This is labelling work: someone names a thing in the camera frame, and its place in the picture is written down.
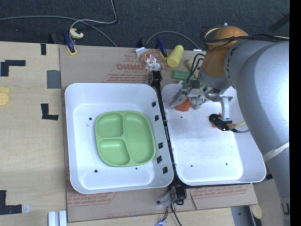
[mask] cardboard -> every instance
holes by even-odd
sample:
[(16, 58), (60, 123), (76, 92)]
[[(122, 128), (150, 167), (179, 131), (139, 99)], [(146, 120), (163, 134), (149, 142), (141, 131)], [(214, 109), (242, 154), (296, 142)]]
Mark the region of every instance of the cardboard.
[[(91, 46), (77, 46), (76, 48), (77, 55), (70, 56), (66, 47), (60, 45), (68, 222), (164, 213), (165, 208), (156, 208), (155, 198), (163, 196), (167, 192), (167, 187), (89, 195), (80, 194), (72, 188), (69, 179), (64, 107), (64, 92), (67, 86), (77, 82), (149, 82), (149, 71), (139, 62), (134, 48)], [(161, 58), (159, 50), (150, 49), (150, 52), (161, 65), (160, 70), (163, 77), (161, 87), (169, 83), (178, 83), (179, 80), (172, 78), (173, 68), (170, 68)], [(180, 65), (176, 69), (188, 71), (185, 62), (196, 54), (195, 51), (184, 51)], [(191, 211), (251, 204), (257, 204), (252, 184), (207, 186), (187, 189), (187, 199), (184, 205), (176, 206), (175, 210)]]

